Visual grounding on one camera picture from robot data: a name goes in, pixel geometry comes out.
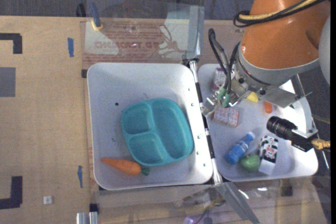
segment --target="orange object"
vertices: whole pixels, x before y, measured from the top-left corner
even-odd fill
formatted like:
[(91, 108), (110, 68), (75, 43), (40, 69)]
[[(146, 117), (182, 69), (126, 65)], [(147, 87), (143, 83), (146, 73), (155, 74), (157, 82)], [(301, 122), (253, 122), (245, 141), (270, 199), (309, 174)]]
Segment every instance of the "orange object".
[(264, 108), (268, 114), (273, 112), (273, 105), (270, 102), (264, 101)]
[[(250, 15), (278, 12), (301, 0), (254, 0)], [(247, 27), (241, 40), (245, 59), (258, 68), (283, 69), (318, 59), (319, 39), (330, 2), (270, 22)]]
[(138, 174), (143, 173), (143, 169), (137, 162), (114, 158), (102, 158), (101, 160), (109, 166), (128, 175), (137, 176)]

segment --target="blue bottle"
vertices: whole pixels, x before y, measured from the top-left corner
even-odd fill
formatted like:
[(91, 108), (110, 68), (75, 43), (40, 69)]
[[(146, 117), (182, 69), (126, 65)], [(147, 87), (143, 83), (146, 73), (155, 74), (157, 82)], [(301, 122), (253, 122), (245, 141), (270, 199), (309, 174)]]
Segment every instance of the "blue bottle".
[(253, 132), (248, 132), (247, 135), (237, 141), (230, 151), (225, 154), (225, 160), (230, 164), (236, 164), (241, 157), (246, 153), (248, 150), (248, 147), (250, 145), (250, 142), (256, 137), (256, 135)]

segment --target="white tray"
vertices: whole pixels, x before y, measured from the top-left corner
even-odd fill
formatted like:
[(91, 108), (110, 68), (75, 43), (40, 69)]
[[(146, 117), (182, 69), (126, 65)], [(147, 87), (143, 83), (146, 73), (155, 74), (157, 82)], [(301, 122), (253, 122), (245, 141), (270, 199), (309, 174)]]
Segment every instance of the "white tray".
[[(192, 72), (179, 64), (97, 63), (89, 68), (88, 90), (92, 126), (93, 171), (107, 190), (194, 185), (213, 173), (200, 104)], [(101, 161), (103, 157), (132, 159), (121, 131), (122, 110), (131, 104), (168, 98), (184, 112), (191, 127), (194, 149), (185, 159), (150, 167), (148, 176), (129, 176)]]
[[(206, 64), (202, 65), (198, 70), (198, 80), (204, 101), (206, 97), (212, 94), (212, 78), (215, 69), (219, 67), (217, 64)], [(315, 174), (318, 169), (318, 160), (315, 151), (311, 149), (305, 153), (291, 146), (288, 140), (282, 138), (279, 138), (276, 166), (271, 175), (260, 172), (250, 173), (239, 164), (231, 165), (224, 160), (224, 155), (229, 151), (231, 146), (249, 131), (254, 132), (256, 138), (251, 142), (247, 154), (257, 152), (258, 143), (262, 136), (270, 135), (276, 137), (266, 129), (266, 122), (272, 115), (287, 119), (296, 126), (305, 124), (307, 115), (303, 113), (302, 106), (309, 108), (306, 98), (303, 98), (295, 105), (297, 107), (296, 110), (289, 106), (284, 109), (280, 107), (275, 108), (274, 106), (273, 113), (268, 114), (265, 112), (261, 101), (254, 103), (249, 100), (243, 100), (240, 104), (234, 106), (234, 109), (239, 110), (237, 127), (219, 124), (208, 119), (210, 136), (212, 138), (219, 173), (224, 178), (234, 182), (311, 176)]]

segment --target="teal divided plate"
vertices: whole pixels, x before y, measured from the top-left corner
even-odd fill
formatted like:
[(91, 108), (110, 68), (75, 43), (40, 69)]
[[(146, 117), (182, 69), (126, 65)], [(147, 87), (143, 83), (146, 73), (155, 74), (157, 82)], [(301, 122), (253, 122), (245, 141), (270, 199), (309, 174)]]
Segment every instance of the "teal divided plate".
[(180, 161), (194, 147), (185, 115), (170, 99), (151, 99), (127, 107), (121, 115), (121, 127), (132, 157), (143, 166)]

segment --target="gray square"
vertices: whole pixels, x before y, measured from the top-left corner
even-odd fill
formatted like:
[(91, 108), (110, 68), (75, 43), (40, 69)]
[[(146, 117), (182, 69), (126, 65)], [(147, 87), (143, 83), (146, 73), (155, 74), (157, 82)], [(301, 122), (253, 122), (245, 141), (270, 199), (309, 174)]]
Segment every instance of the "gray square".
[(0, 97), (15, 97), (15, 67), (0, 67)]

